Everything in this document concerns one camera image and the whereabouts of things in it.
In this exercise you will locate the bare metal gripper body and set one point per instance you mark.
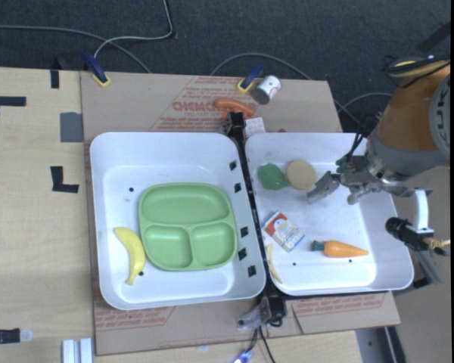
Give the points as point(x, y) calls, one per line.
point(378, 178)

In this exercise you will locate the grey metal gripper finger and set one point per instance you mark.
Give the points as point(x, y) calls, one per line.
point(323, 187)
point(357, 196)

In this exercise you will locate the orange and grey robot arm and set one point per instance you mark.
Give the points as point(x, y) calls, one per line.
point(408, 123)

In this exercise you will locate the tan round biscuit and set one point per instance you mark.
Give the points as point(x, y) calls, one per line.
point(301, 174)

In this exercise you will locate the white plastic tray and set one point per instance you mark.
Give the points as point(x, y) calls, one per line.
point(121, 187)
point(333, 218)

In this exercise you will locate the green broccoli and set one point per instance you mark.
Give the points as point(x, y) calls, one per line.
point(271, 177)

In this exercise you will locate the orange carrot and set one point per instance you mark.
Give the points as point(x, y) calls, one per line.
point(342, 249)

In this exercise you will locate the white and red carton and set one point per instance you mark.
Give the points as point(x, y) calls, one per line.
point(283, 232)

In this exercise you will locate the thin black rod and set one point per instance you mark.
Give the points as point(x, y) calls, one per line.
point(252, 199)

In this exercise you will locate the pink and white packet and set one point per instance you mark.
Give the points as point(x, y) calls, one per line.
point(255, 126)

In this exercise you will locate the small thin yellow banana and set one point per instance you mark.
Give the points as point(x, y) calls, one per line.
point(271, 263)

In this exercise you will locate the white can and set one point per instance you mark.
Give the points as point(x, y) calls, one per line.
point(266, 88)

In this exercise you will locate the orange sausage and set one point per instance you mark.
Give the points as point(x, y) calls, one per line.
point(234, 105)

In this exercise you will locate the green divided plate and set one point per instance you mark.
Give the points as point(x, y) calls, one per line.
point(185, 225)

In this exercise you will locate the brown cardboard board red print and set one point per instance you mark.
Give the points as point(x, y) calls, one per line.
point(143, 104)

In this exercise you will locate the large yellow banana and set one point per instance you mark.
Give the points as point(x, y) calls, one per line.
point(134, 250)

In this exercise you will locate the black cylinder on white bracket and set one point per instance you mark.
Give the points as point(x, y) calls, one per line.
point(406, 233)

